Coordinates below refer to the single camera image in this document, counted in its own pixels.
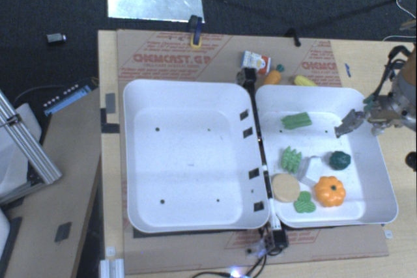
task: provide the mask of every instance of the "black cable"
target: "black cable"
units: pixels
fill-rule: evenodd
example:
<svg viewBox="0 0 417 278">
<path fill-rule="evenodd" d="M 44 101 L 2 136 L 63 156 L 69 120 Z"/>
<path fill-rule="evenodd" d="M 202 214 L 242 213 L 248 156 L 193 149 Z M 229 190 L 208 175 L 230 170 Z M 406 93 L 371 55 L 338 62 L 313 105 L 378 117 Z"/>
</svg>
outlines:
<svg viewBox="0 0 417 278">
<path fill-rule="evenodd" d="M 14 99 L 12 105 L 13 107 L 16 107 L 16 102 L 23 96 L 26 95 L 30 92 L 34 92 L 36 90 L 44 90 L 44 89 L 59 89 L 59 88 L 63 88 L 65 87 L 64 85 L 45 85 L 45 86 L 37 86 L 37 87 L 32 87 L 30 89 L 27 89 L 23 92 L 21 92 L 19 95 L 17 95 L 17 97 Z"/>
<path fill-rule="evenodd" d="M 17 95 L 17 97 L 13 100 L 12 105 L 13 105 L 13 107 L 15 107 L 15 108 L 16 108 L 16 103 L 17 103 L 17 101 L 18 101 L 18 100 L 19 100 L 22 96 L 24 96 L 24 95 L 26 95 L 26 94 L 29 94 L 30 92 L 34 92 L 34 91 L 36 91 L 36 90 L 44 90 L 44 89 L 61 89 L 61 88 L 64 88 L 64 87 L 66 87 L 66 86 L 75 85 L 76 83 L 79 83 L 79 82 L 81 82 L 81 81 L 88 80 L 88 79 L 90 79 L 90 80 L 91 80 L 91 82 L 92 82 L 93 84 L 95 84 L 95 85 L 97 85 L 97 86 L 98 86 L 98 78 L 96 78 L 96 77 L 84 77 L 84 78 L 79 79 L 79 80 L 77 80 L 77 81 L 73 81 L 73 82 L 71 82 L 71 83 L 60 84 L 60 85 L 44 85 L 44 86 L 36 86 L 36 87 L 32 87 L 32 88 L 30 88 L 30 89 L 27 89 L 27 90 L 25 90 L 25 91 L 21 92 L 19 95 Z"/>
<path fill-rule="evenodd" d="M 262 260 L 266 258 L 266 255 L 264 257 L 261 257 L 250 269 L 248 272 L 245 273 L 245 275 L 250 276 L 253 271 L 258 267 L 259 263 L 262 262 Z"/>
<path fill-rule="evenodd" d="M 273 250 L 271 250 L 269 253 L 268 253 L 268 256 L 272 256 L 272 257 L 274 257 L 274 256 L 278 256 L 280 253 L 282 253 L 282 251 L 283 251 L 283 249 L 278 249 L 276 252 L 274 252 L 274 250 L 275 249 L 273 249 Z"/>
<path fill-rule="evenodd" d="M 197 278 L 197 277 L 200 277 L 201 275 L 218 275 L 220 277 L 230 278 L 230 273 L 215 272 L 215 271 L 203 271 L 203 272 L 197 273 L 196 275 L 192 276 L 192 278 Z"/>
<path fill-rule="evenodd" d="M 375 92 L 373 92 L 373 100 L 376 101 L 378 99 L 379 93 L 381 92 L 382 86 L 384 85 L 385 81 L 389 78 L 392 70 L 393 70 L 393 62 L 392 60 L 397 57 L 399 53 L 404 54 L 406 57 L 409 57 L 411 52 L 405 46 L 396 46 L 394 47 L 388 55 L 388 62 L 385 65 L 384 73 L 381 77 L 381 82 L 379 83 Z"/>
<path fill-rule="evenodd" d="M 264 269 L 264 267 L 265 267 L 265 264 L 266 264 L 266 258 L 267 258 L 267 256 L 268 255 L 265 255 L 264 257 L 263 257 L 263 263 L 262 263 L 262 266 L 261 266 L 261 269 L 258 271 L 258 273 L 256 274 L 256 275 L 254 275 L 252 278 L 257 278 L 261 273 L 262 273 L 262 271 L 263 271 L 263 269 Z"/>
</svg>

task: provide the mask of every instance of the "toy pumpkin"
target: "toy pumpkin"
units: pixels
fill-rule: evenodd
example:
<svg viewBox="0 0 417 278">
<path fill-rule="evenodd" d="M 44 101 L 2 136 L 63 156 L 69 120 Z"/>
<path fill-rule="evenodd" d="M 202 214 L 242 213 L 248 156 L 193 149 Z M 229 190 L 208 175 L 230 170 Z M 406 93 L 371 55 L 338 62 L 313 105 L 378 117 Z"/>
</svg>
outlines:
<svg viewBox="0 0 417 278">
<path fill-rule="evenodd" d="M 314 190 L 317 199 L 325 207 L 342 205 L 345 200 L 345 188 L 342 182 L 334 176 L 320 177 L 319 182 L 314 186 Z"/>
</svg>

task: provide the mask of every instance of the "small black object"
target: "small black object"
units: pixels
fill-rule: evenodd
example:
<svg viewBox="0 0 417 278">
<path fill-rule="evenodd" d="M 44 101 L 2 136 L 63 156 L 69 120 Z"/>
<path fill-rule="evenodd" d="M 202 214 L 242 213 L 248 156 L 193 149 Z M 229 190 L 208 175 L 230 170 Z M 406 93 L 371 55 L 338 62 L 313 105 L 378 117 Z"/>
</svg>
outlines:
<svg viewBox="0 0 417 278">
<path fill-rule="evenodd" d="M 241 69 L 236 76 L 236 81 L 238 85 L 248 89 L 248 87 L 251 87 L 256 82 L 256 69 L 247 67 Z"/>
<path fill-rule="evenodd" d="M 259 176 L 259 168 L 253 169 L 249 172 L 249 179 Z"/>
<path fill-rule="evenodd" d="M 294 45 L 295 45 L 296 47 L 301 46 L 301 42 L 300 42 L 300 40 L 298 39 L 297 32 L 295 31 L 295 29 L 294 29 L 294 28 L 290 28 L 290 29 L 288 29 L 288 31 L 285 33 L 284 37 L 293 37 L 293 38 L 294 38 Z"/>
<path fill-rule="evenodd" d="M 271 187 L 271 182 L 269 180 L 269 173 L 268 171 L 264 171 L 263 172 L 263 177 L 265 179 L 265 186 L 266 186 L 266 194 L 268 195 L 268 198 L 274 198 L 273 194 L 272 194 L 272 187 Z"/>
<path fill-rule="evenodd" d="M 407 156 L 405 157 L 405 163 L 407 164 L 407 166 L 409 166 L 413 171 L 416 171 L 416 159 L 417 159 L 417 154 L 415 152 L 410 152 L 407 154 Z"/>
<path fill-rule="evenodd" d="M 70 236 L 71 225 L 72 223 L 69 222 L 58 226 L 57 234 L 55 235 L 55 242 L 60 242 Z"/>
<path fill-rule="evenodd" d="M 187 23 L 187 31 L 194 34 L 193 45 L 198 46 L 200 43 L 200 35 L 203 24 L 203 18 L 191 15 Z"/>
<path fill-rule="evenodd" d="M 248 110 L 245 110 L 243 113 L 240 113 L 240 120 L 244 120 L 248 116 L 249 116 L 249 112 Z"/>
<path fill-rule="evenodd" d="M 17 208 L 18 206 L 23 204 L 23 201 L 25 200 L 25 197 L 20 197 L 19 199 L 15 199 L 12 202 L 8 202 L 7 204 L 2 205 L 1 209 L 3 212 L 6 212 L 7 210 L 11 208 Z"/>
<path fill-rule="evenodd" d="M 102 125 L 102 133 L 120 133 L 120 124 L 107 123 L 106 108 L 100 109 L 100 119 Z"/>
<path fill-rule="evenodd" d="M 265 206 L 264 206 L 263 202 L 256 202 L 256 203 L 253 204 L 253 211 L 254 212 L 261 211 L 261 210 L 264 210 L 264 209 L 265 209 Z"/>
<path fill-rule="evenodd" d="M 253 135 L 252 127 L 243 131 L 243 138 L 249 137 L 250 135 Z"/>
<path fill-rule="evenodd" d="M 288 237 L 284 229 L 273 230 L 275 249 L 284 249 L 288 247 Z"/>
<path fill-rule="evenodd" d="M 66 42 L 66 36 L 61 33 L 46 35 L 46 39 L 48 40 L 48 44 L 60 44 Z"/>
<path fill-rule="evenodd" d="M 30 163 L 27 164 L 26 179 L 28 182 L 31 183 L 31 186 L 34 186 L 38 183 L 44 183 L 43 179 L 39 176 L 36 169 L 33 168 L 33 166 Z"/>
</svg>

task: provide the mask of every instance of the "metal rod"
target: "metal rod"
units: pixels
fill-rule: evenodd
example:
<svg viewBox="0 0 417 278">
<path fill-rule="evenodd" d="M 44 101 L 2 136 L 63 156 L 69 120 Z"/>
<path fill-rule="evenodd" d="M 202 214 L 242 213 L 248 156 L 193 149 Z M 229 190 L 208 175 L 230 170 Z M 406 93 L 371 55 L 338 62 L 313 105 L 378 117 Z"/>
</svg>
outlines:
<svg viewBox="0 0 417 278">
<path fill-rule="evenodd" d="M 0 90 L 0 121 L 7 123 L 14 116 L 16 111 Z M 23 121 L 8 124 L 5 128 L 46 184 L 51 184 L 62 176 Z"/>
<path fill-rule="evenodd" d="M 17 187 L 15 190 L 12 190 L 7 195 L 0 197 L 0 205 L 5 205 L 12 201 L 15 201 L 16 199 L 22 198 L 34 192 L 37 189 L 43 188 L 44 186 L 45 183 L 37 183 L 32 186 L 30 182 L 26 182 L 21 186 Z"/>
</svg>

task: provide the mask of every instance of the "toy cookie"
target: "toy cookie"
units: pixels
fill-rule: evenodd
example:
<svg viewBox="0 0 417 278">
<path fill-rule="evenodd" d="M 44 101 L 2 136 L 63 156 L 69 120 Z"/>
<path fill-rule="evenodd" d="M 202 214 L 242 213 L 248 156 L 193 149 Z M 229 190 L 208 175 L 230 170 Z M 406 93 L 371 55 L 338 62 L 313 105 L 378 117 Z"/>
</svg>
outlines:
<svg viewBox="0 0 417 278">
<path fill-rule="evenodd" d="M 280 202 L 293 202 L 300 195 L 300 184 L 290 174 L 277 174 L 272 179 L 272 192 Z"/>
<path fill-rule="evenodd" d="M 319 202 L 325 207 L 339 206 L 345 200 L 346 191 L 343 184 L 334 176 L 322 176 L 314 186 Z"/>
</svg>

